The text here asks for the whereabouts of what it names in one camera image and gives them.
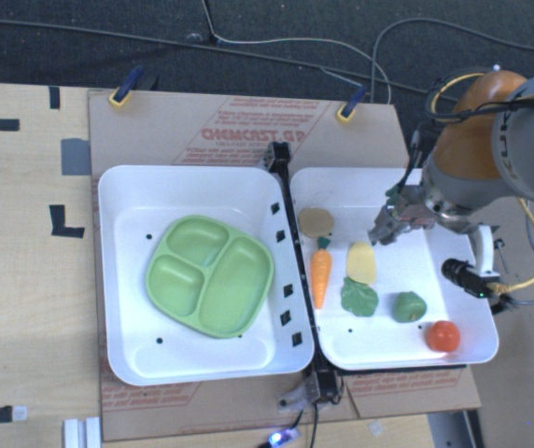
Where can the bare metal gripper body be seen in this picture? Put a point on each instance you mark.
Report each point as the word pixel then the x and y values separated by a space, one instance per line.
pixel 416 213

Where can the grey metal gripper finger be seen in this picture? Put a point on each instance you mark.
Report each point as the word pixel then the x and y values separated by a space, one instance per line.
pixel 390 237
pixel 375 231

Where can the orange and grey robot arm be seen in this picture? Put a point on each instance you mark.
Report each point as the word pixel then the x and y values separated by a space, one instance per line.
pixel 477 143

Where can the yellow potato chip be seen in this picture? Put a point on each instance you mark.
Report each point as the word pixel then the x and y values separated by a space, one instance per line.
pixel 361 263

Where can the tan round biscuit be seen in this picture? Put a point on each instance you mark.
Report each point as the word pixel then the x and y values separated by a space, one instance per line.
pixel 316 222

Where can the orange carrot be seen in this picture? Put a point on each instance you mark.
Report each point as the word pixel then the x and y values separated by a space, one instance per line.
pixel 320 271

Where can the green lettuce leaf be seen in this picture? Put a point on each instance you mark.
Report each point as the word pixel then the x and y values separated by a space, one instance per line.
pixel 359 298

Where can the green pepper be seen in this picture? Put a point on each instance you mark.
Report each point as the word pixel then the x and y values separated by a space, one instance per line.
pixel 409 307

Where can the thin black rod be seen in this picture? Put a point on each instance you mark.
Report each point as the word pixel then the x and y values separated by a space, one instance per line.
pixel 300 259

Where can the white plastic tray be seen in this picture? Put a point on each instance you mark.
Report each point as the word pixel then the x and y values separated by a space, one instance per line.
pixel 136 343
pixel 402 343

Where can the red tomato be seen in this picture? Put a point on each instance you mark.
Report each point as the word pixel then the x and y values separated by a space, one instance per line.
pixel 443 336

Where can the green divided plate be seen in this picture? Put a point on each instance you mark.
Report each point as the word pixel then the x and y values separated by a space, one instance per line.
pixel 211 275

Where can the brown cardboard board red print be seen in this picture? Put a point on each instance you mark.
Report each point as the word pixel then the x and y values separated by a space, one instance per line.
pixel 155 124

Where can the black cylinder on white bracket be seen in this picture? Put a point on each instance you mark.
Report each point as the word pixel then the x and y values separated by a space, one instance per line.
pixel 474 271

